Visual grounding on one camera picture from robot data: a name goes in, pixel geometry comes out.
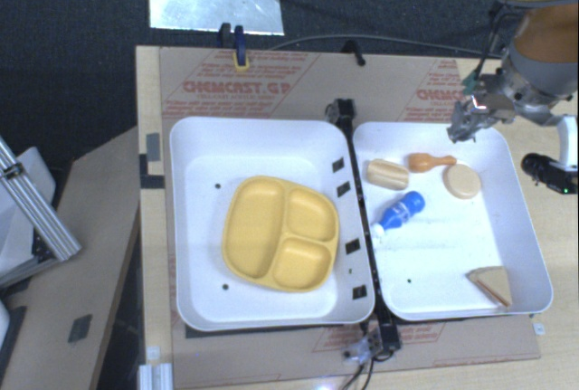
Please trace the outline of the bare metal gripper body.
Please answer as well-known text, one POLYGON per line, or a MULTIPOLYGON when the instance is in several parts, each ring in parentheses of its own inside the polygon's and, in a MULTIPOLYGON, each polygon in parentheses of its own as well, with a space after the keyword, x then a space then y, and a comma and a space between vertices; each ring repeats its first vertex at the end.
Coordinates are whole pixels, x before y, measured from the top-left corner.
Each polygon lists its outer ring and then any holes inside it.
POLYGON ((515 117, 521 117, 542 127, 554 127, 564 118, 552 112, 559 100, 525 82, 487 80, 472 92, 470 106, 488 107, 489 126, 498 122, 509 124, 515 117))

